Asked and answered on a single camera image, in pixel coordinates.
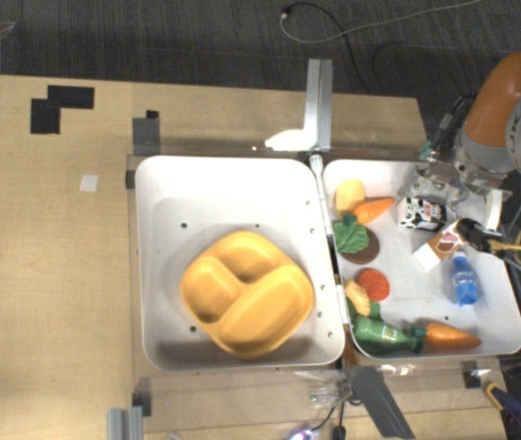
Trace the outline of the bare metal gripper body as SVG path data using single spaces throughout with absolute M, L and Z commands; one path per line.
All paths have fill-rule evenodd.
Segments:
M 413 191 L 429 197 L 434 193 L 452 209 L 472 196 L 488 200 L 497 194 L 506 202 L 512 193 L 502 188 L 505 177 L 478 165 L 464 150 L 433 150 L 427 163 L 416 167 Z

